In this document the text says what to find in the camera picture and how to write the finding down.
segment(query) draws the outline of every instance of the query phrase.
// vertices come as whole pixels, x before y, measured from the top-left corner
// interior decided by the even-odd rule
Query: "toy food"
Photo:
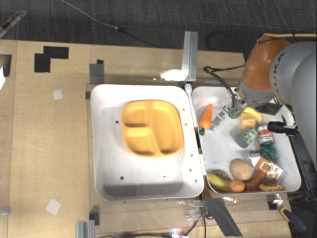
[[[208,174],[208,181],[213,187],[226,191],[226,192],[230,192],[228,181],[221,179],[220,177],[216,176],[213,173],[207,173],[207,174]]]
[[[229,183],[229,189],[233,192],[233,193],[240,193],[242,191],[244,191],[245,185],[243,183],[243,181],[241,180],[232,180]]]
[[[263,174],[262,172],[257,172],[253,180],[246,186],[246,190],[248,191],[257,190],[259,188],[259,184],[261,183],[264,177],[265,177],[265,174]]]
[[[236,137],[236,143],[242,148],[247,148],[257,136],[258,133],[256,129],[246,127],[246,129]]]
[[[262,114],[259,112],[256,112],[254,109],[250,107],[247,107],[243,112],[251,114],[257,120],[262,120]]]
[[[259,188],[264,191],[280,191],[284,190],[284,186],[276,180],[270,180],[259,185]]]
[[[209,104],[199,121],[199,127],[208,129],[211,124],[211,116],[212,116],[212,104]]]
[[[227,175],[227,173],[223,170],[217,169],[217,170],[214,170],[212,173],[215,174],[216,176],[220,177],[221,179],[224,179],[226,181],[230,181],[229,175]]]
[[[236,159],[231,162],[230,172],[236,180],[246,181],[252,176],[251,166],[241,159]]]
[[[263,158],[266,158],[268,160],[274,160],[276,151],[271,145],[261,145],[260,154]]]
[[[272,133],[267,129],[267,126],[260,126],[258,128],[258,139],[260,145],[271,145],[273,144]]]
[[[253,166],[270,178],[278,179],[283,169],[271,160],[263,158],[259,153],[249,154]]]
[[[240,115],[241,127],[242,129],[246,129],[247,127],[256,128],[257,122],[253,118],[253,116],[249,113],[242,113]]]

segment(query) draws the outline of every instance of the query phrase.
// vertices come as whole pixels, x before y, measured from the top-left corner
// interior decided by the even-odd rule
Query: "green can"
[[[256,129],[252,127],[246,127],[246,129],[236,137],[236,142],[240,147],[247,148],[257,136],[258,132]]]

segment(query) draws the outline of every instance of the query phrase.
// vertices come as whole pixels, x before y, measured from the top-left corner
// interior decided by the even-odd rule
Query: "white sink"
[[[120,124],[124,106],[162,100],[178,111],[184,145],[174,154],[146,158],[125,147]],[[91,93],[95,186],[104,200],[183,198],[204,187],[187,94],[175,86],[99,85]]]

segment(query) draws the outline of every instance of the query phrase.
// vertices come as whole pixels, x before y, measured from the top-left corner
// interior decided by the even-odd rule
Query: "black tape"
[[[68,59],[69,48],[44,46],[45,59]]]
[[[90,100],[90,95],[91,95],[91,92],[86,92],[85,99],[86,100]]]
[[[34,72],[50,72],[51,59],[45,59],[43,54],[34,55]]]
[[[0,55],[0,68],[3,67],[3,75],[10,76],[12,55]]]

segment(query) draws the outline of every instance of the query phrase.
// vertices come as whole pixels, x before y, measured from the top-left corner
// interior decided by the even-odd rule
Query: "orange package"
[[[271,160],[263,158],[259,153],[249,154],[255,169],[264,173],[268,177],[278,179],[283,173],[283,169]]]

